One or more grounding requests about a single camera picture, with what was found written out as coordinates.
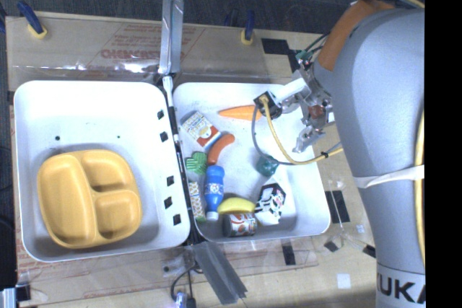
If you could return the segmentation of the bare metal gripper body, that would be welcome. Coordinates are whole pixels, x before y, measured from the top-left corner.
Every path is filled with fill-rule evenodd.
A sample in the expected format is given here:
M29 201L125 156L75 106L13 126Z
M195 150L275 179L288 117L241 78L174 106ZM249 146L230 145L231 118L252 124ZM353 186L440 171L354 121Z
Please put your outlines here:
M292 74L292 81L281 88L281 105L283 113L299 107L302 123L315 130L321 130L333 120L331 96L315 78L313 69L298 69Z

